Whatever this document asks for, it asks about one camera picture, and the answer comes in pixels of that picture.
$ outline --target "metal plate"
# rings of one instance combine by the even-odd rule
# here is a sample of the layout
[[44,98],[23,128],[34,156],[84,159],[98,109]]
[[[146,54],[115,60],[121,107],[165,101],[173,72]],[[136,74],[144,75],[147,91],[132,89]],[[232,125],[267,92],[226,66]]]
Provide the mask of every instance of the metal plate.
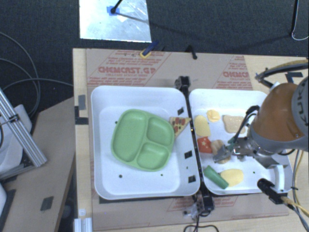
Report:
[[151,42],[146,0],[79,0],[82,39]]

